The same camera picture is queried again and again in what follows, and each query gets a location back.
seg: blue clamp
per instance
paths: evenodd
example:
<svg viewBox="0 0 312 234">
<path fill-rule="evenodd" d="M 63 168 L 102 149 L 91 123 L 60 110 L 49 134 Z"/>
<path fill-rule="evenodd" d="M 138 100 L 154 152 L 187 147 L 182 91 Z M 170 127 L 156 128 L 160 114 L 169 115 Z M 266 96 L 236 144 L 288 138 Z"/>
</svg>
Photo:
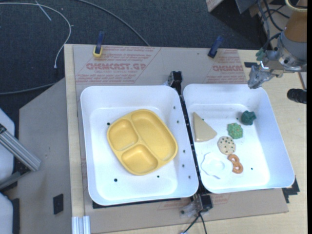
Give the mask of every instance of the blue clamp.
<svg viewBox="0 0 312 234">
<path fill-rule="evenodd" d="M 212 57 L 212 58 L 215 58 L 215 55 L 217 53 L 217 49 L 218 47 L 220 46 L 220 44 L 222 43 L 223 41 L 223 38 L 222 37 L 218 37 L 215 42 L 213 43 L 209 53 L 208 53 L 208 56 L 209 57 Z"/>
<path fill-rule="evenodd" d="M 94 57 L 98 58 L 102 55 L 102 52 L 103 52 L 102 44 L 104 42 L 104 36 L 105 36 L 104 31 L 100 31 L 99 35 L 98 35 L 98 39 L 97 39 L 97 45 L 93 49 L 93 56 Z"/>
</svg>

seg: divided yellow plate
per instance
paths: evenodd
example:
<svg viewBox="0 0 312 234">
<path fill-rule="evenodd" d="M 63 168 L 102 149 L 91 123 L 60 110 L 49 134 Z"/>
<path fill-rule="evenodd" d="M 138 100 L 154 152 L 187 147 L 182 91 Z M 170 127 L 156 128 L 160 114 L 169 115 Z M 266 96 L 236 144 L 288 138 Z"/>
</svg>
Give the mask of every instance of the divided yellow plate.
<svg viewBox="0 0 312 234">
<path fill-rule="evenodd" d="M 169 128 L 153 111 L 133 111 L 112 123 L 107 140 L 120 163 L 130 173 L 145 175 L 171 161 L 177 142 Z"/>
</svg>

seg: wooden table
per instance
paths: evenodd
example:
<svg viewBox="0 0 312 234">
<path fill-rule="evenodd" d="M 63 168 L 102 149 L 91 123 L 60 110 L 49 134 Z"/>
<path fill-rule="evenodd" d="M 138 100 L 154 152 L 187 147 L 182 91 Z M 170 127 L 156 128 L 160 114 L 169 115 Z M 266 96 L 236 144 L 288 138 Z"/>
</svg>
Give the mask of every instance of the wooden table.
<svg viewBox="0 0 312 234">
<path fill-rule="evenodd" d="M 73 45 L 65 45 L 64 51 L 72 217 L 83 217 L 85 215 L 85 209 L 81 176 Z M 255 60 L 254 57 L 256 51 L 239 50 L 238 53 L 242 63 L 254 62 Z M 244 71 L 246 73 L 246 77 L 248 78 L 249 69 L 244 68 Z M 287 213 L 207 221 L 206 227 L 209 234 L 304 234 L 308 232 L 306 134 L 307 106 L 305 104 L 296 103 L 287 99 L 287 91 L 291 88 L 302 88 L 302 84 L 298 74 L 285 74 L 282 78 L 273 78 L 271 81 L 264 83 L 263 88 L 269 95 L 277 123 L 292 162 L 300 192 L 298 195 L 290 197 L 290 203 L 288 204 L 289 212 Z M 179 234 L 187 227 L 188 224 L 180 224 L 114 233 Z M 204 233 L 202 223 L 198 221 L 189 229 L 188 233 Z"/>
</svg>

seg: brown pretzel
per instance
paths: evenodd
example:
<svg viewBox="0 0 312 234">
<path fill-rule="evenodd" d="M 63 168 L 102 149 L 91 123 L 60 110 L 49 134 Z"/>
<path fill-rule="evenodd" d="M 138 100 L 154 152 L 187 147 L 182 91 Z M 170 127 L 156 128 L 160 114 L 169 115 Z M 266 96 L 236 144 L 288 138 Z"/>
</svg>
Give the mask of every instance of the brown pretzel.
<svg viewBox="0 0 312 234">
<path fill-rule="evenodd" d="M 235 154 L 228 156 L 228 160 L 233 164 L 233 173 L 240 174 L 243 172 L 243 165 L 239 162 L 239 158 Z"/>
</svg>

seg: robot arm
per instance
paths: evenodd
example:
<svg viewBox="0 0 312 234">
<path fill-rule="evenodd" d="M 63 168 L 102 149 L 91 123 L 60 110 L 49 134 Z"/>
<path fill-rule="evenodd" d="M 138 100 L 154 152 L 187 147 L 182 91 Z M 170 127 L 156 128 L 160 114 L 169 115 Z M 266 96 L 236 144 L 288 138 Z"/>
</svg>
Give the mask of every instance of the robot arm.
<svg viewBox="0 0 312 234">
<path fill-rule="evenodd" d="M 293 10 L 289 21 L 278 37 L 275 50 L 260 50 L 259 65 L 252 66 L 248 86 L 258 88 L 273 77 L 284 73 L 306 72 L 307 70 L 307 6 L 308 0 L 299 0 L 296 6 L 285 0 Z"/>
</svg>

